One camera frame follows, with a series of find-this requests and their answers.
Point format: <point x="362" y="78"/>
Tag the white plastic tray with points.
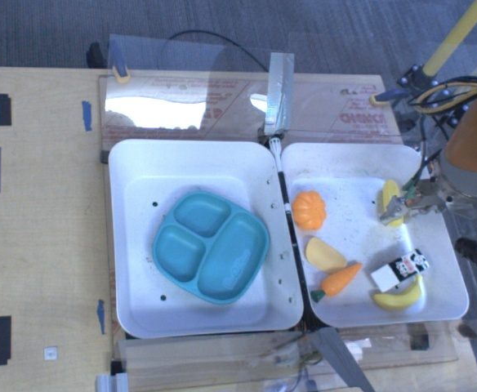
<point x="365" y="235"/>
<point x="140" y="219"/>

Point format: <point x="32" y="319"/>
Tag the yellow oval toy food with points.
<point x="389" y="190"/>

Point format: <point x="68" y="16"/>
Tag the blue divided plate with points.
<point x="222" y="255"/>

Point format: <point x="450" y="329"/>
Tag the orange toy carrot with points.
<point x="338" y="280"/>

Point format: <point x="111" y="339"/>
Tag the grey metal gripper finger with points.
<point x="398" y="204"/>
<point x="395" y="218"/>

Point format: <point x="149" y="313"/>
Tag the yellow banana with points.
<point x="399" y="300"/>

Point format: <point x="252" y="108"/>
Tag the brown cardboard board red print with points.
<point x="344" y="117"/>

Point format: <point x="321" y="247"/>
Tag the yellow toy slice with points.
<point x="324" y="255"/>

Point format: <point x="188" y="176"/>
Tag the orange toy pumpkin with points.
<point x="308" y="210"/>

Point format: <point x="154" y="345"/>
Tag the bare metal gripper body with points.
<point x="430" y="196"/>

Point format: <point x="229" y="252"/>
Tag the white cow print carton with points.
<point x="402" y="270"/>

